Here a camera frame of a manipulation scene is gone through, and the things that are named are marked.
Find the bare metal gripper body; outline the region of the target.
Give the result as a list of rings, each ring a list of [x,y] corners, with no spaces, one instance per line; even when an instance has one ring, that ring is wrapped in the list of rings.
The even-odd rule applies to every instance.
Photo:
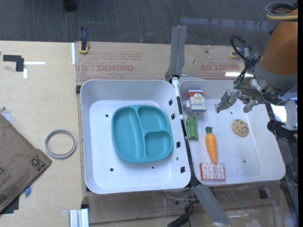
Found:
[[[285,91],[277,90],[266,81],[258,83],[256,79],[246,78],[243,80],[237,92],[237,97],[244,104],[279,104]]]

